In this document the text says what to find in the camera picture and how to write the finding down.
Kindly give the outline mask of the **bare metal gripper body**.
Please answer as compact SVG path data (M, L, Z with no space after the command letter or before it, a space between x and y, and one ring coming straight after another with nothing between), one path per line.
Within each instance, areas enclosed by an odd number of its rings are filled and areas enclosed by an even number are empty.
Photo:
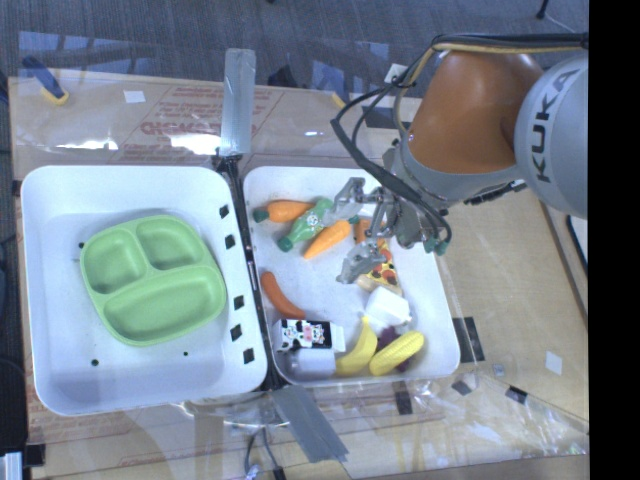
M421 244L424 249L447 249L450 244L450 225L440 210L424 202L413 203L378 188L367 196L375 210L366 238L373 243L378 239L394 237L405 249Z

